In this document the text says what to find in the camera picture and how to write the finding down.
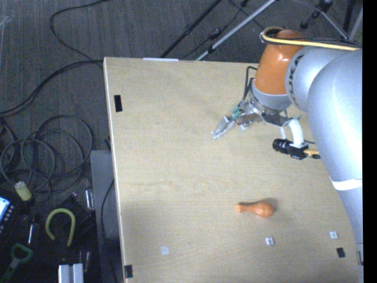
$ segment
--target orange toy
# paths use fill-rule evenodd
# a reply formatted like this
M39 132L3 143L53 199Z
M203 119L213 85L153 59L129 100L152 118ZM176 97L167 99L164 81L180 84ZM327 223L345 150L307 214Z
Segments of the orange toy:
M271 203L266 201L260 201L256 203L239 203L238 205L236 205L237 213L244 211L255 213L263 218L267 218L273 215L275 208Z

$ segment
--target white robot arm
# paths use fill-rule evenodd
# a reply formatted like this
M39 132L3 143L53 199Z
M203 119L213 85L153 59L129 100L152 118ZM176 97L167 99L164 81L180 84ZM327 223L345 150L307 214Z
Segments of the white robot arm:
M318 157L353 229L359 282L363 282L362 50L350 44L310 42L297 32L275 27L265 30L261 38L270 44L255 79L248 83L246 78L244 97L232 115L220 122L213 138L233 124L242 130L258 121L281 129L288 126L293 141L276 139L273 148L303 159L309 156L308 144L298 119L280 114L291 104L307 113Z

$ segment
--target white band on robot arm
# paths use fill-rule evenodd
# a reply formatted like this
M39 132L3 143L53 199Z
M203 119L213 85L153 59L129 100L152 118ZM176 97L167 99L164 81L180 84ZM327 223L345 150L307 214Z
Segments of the white band on robot arm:
M352 190L352 189L356 189L358 187L363 186L363 180L355 179L355 178L345 180L343 182L333 182L332 180L331 182L334 188L338 191L347 191L347 190Z

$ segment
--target gray floor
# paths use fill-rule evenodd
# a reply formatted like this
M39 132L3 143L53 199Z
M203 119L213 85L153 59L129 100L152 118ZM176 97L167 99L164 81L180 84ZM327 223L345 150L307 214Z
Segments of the gray floor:
M0 15L6 15L10 19L5 28L0 68L0 113L24 101L56 70L77 61L87 60L59 43L49 28L49 19L61 9L95 1L98 0L0 0ZM55 30L67 44L94 60L102 60L104 57L160 57L214 1L109 0L56 16ZM223 0L167 57L182 58L204 41L209 33L216 28L223 28L237 13L241 1ZM251 0L223 35L267 1L269 0ZM263 28L279 26L299 29L302 20L311 14L320 0L299 1L281 0L273 3L205 60L259 62L265 47L259 40ZM360 4L358 0L351 25L355 22ZM328 11L328 15L340 27L345 19L346 8L346 0L334 0ZM302 32L307 37L339 39L339 33L322 17L313 20L308 29ZM207 50L210 43L206 43L185 59L195 60ZM25 108L1 117L18 139L24 139L36 131L44 120L63 114L76 116L88 124L93 136L92 149L107 149L105 139L108 137L108 121L104 76L98 66L86 64L58 74L45 84ZM88 149L90 138L77 120L58 118L53 120L49 127L70 132L84 151ZM0 149L3 150L10 143L10 139L6 133L0 136ZM49 141L59 156L61 169L70 169L70 166L80 163L81 156L72 141L67 141L67 136L60 133L51 136ZM37 166L48 171L48 162ZM45 204L37 207L37 213L44 218L47 211L58 206L72 192L82 192L86 187L79 184L82 178L91 180L89 167L80 176L77 184L66 192L51 196ZM69 184L69 179L62 179L57 183L64 186Z

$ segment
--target display screen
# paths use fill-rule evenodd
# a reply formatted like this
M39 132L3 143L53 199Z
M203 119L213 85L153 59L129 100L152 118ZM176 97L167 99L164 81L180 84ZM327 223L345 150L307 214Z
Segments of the display screen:
M3 197L0 197L0 221L2 220L2 217L4 216L9 204L10 204L9 200Z

